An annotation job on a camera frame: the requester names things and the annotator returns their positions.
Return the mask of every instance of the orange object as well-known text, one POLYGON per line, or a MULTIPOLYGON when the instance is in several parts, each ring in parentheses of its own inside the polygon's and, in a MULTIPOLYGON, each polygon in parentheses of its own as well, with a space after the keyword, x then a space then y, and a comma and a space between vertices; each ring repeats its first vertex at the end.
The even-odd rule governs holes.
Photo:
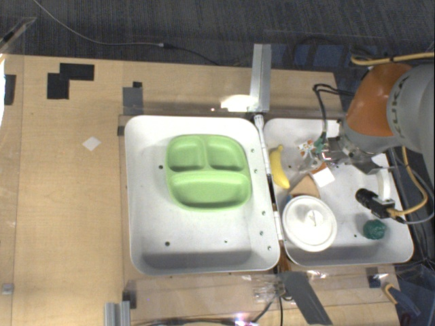
POLYGON ((388 96, 395 82, 411 67, 387 63, 375 66, 361 81, 346 115, 350 129, 374 137, 390 137, 387 121, 388 96))

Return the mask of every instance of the yellow cable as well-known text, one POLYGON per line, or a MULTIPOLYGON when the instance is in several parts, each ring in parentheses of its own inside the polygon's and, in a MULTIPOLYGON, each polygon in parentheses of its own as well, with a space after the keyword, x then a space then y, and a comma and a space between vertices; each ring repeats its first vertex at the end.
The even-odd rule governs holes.
POLYGON ((401 210, 397 210, 397 209, 387 209, 387 211, 391 217, 411 214, 414 211, 419 210, 421 207, 423 207, 428 202, 428 194, 426 193, 424 188, 422 188, 422 186, 419 184, 419 182, 417 181, 417 179, 415 178, 415 176, 413 174, 413 171, 411 170, 411 167, 409 166, 408 154, 406 153, 405 146, 402 146, 402 154, 403 154, 403 162, 405 163, 406 171, 408 172, 408 175, 411 178, 411 180, 413 181, 414 185, 417 186, 417 188, 419 189, 421 195, 423 196, 423 199, 421 200, 421 202, 419 204, 412 206, 411 208, 406 209, 406 210, 401 211, 401 210))
POLYGON ((357 57, 352 56, 351 62, 355 65, 364 65, 366 67, 370 67, 372 65, 385 64, 388 62, 404 62, 407 60, 434 58, 434 57, 435 57, 435 52, 407 54, 405 56, 395 56, 391 58, 379 58, 379 59, 367 58, 366 60, 358 59, 357 57))

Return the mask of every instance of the banana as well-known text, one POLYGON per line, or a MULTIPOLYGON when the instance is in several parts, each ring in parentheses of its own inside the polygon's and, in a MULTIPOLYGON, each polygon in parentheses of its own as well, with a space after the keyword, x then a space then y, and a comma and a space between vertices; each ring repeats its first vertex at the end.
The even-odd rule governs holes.
POLYGON ((283 145, 280 145, 272 150, 269 154, 269 160, 271 161, 273 182, 283 189, 289 189, 290 181, 288 181, 281 165, 281 151, 283 148, 283 145))

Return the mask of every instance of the green tray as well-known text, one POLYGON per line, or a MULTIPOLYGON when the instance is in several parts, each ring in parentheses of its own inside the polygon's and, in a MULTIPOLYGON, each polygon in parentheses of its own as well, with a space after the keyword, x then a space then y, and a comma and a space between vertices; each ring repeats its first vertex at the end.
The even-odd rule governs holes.
POLYGON ((251 198, 251 175, 245 152, 222 135, 181 135, 166 152, 169 193, 181 208, 235 209, 251 198))

